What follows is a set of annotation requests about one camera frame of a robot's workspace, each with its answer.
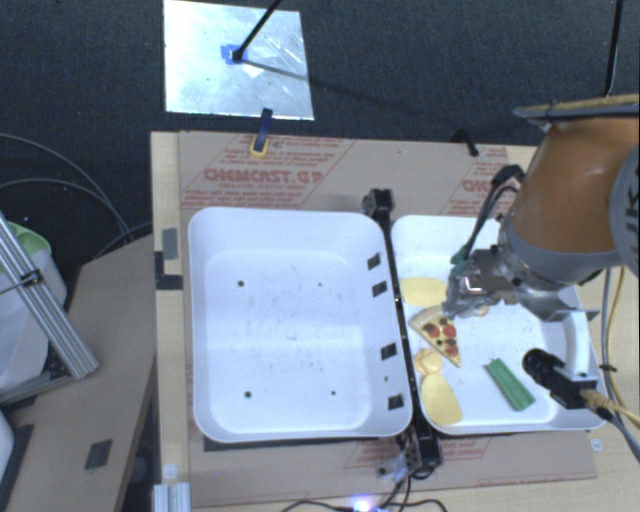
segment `metal plate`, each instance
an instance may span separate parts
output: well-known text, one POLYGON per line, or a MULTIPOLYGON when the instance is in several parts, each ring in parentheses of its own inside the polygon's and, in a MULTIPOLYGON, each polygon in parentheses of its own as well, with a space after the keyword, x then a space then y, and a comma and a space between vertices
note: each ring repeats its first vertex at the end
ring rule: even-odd
POLYGON ((276 11, 235 64, 264 9, 165 0, 165 84, 169 112, 313 120, 300 14, 276 11))

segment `cardboard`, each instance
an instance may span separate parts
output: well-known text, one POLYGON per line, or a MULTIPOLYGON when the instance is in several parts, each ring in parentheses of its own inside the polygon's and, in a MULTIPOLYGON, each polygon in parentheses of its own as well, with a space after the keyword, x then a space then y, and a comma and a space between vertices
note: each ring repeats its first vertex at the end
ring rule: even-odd
MULTIPOLYGON (((475 216, 495 172, 509 163, 526 167, 533 154, 532 148, 479 146, 480 156, 472 158, 466 146, 454 144, 273 136, 269 153, 258 159, 249 154, 251 138, 180 134, 180 219, 156 229, 176 227, 184 234, 195 211, 215 205, 359 211, 372 188, 393 190, 394 218, 412 213, 475 216)), ((506 209, 509 201, 503 196, 500 208, 506 209)), ((189 275, 187 255, 182 236, 183 276, 189 275)), ((398 453, 395 439, 260 447, 206 443, 192 416, 189 296, 184 279, 186 421, 194 508, 386 493, 393 488, 376 469, 398 453)), ((414 489, 596 476, 583 432, 448 439, 441 449, 444 464, 414 489)))

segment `white tray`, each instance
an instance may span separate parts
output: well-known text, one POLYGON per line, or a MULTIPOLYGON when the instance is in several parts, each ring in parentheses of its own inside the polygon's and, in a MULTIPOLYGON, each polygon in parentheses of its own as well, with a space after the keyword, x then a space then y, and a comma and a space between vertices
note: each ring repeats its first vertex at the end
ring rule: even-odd
POLYGON ((194 415, 205 435, 377 437, 407 427, 411 398, 375 222, 208 208, 188 236, 194 415))
MULTIPOLYGON (((406 216, 392 229, 396 266, 400 279, 432 277, 447 281, 451 256, 467 241, 475 219, 461 217, 406 216)), ((486 223, 475 247, 488 248, 496 243, 499 224, 486 223)), ((575 289, 563 292, 563 299, 579 306, 575 289)), ((421 308, 403 302, 409 321, 421 308)), ((602 420, 587 409, 567 410, 536 384, 522 368, 523 356, 532 348, 541 348, 564 360, 568 337, 588 345, 590 375, 599 375, 598 363, 588 339, 585 315, 570 315, 564 323, 542 323, 520 305, 499 304, 484 318, 457 318, 458 346, 462 368, 445 362, 442 375, 453 389, 462 409, 462 421, 451 426, 437 426, 450 435, 497 434, 540 430, 585 430, 602 425, 602 420), (533 394, 536 401, 524 411, 511 408, 485 368, 494 358, 501 358, 514 375, 533 394)), ((408 325, 412 354, 427 348, 426 341, 408 325)), ((422 376, 416 372, 416 379, 422 376)), ((423 414, 429 420, 423 407, 423 414)))

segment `dark floor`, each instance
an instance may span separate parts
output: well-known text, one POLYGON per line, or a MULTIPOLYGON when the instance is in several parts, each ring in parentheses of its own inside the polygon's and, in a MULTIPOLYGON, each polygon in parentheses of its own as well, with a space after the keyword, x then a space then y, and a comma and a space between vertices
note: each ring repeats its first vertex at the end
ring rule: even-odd
MULTIPOLYGON (((268 0, 229 3, 266 7, 268 0)), ((518 105, 592 98, 604 87, 612 0, 289 0, 302 17, 313 122, 283 134, 537 144, 518 105)), ((149 133, 253 131, 254 119, 164 110, 161 0, 0 3, 0 132, 45 144, 100 184, 130 226, 150 220, 149 133)), ((640 1, 625 2, 613 93, 637 92, 640 1)), ((48 238, 67 281, 118 235, 68 165, 0 137, 0 210, 48 238)))

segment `black vertical post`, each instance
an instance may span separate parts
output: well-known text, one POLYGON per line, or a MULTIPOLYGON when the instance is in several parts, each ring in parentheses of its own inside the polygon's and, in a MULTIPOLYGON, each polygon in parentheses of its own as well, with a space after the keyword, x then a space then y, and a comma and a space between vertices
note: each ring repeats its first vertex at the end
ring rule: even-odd
POLYGON ((258 32, 260 32, 260 29, 262 28, 262 26, 271 17, 271 15, 273 14, 273 11, 275 11, 278 8, 278 5, 280 5, 280 2, 282 2, 282 0, 275 0, 269 6, 267 11, 262 16, 262 18, 260 18, 260 21, 258 22, 258 24, 251 31, 251 34, 249 34, 247 39, 245 39, 244 43, 242 43, 240 48, 238 48, 237 50, 234 50, 233 52, 231 52, 231 59, 233 60, 233 62, 240 62, 242 60, 242 57, 244 56, 245 50, 251 44, 251 41, 253 41, 253 38, 258 35, 258 32))
POLYGON ((624 0, 616 0, 616 12, 613 18, 611 31, 611 45, 609 46, 609 62, 607 64, 607 78, 604 82, 602 96, 607 97, 613 88, 613 76, 616 72, 616 60, 618 58, 618 35, 620 34, 620 20, 622 19, 622 4, 624 0))

